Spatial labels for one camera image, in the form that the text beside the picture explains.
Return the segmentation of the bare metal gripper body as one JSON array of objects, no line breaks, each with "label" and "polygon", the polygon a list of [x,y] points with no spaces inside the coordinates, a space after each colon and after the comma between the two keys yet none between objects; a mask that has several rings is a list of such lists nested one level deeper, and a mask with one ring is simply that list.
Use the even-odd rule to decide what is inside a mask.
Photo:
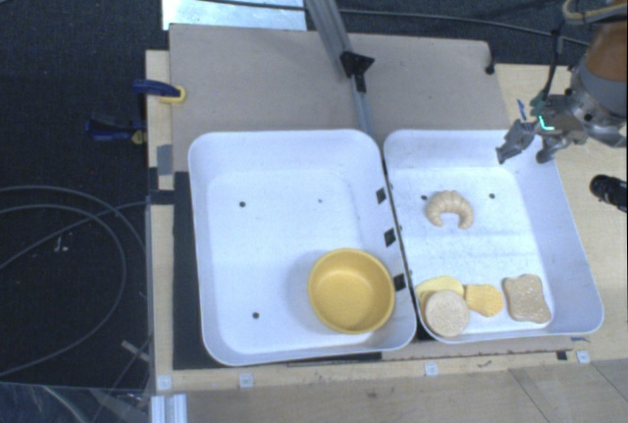
[{"label": "bare metal gripper body", "polygon": [[561,143],[582,145],[587,139],[625,146],[626,118],[602,107],[586,93],[548,95],[535,106],[539,132]]}]

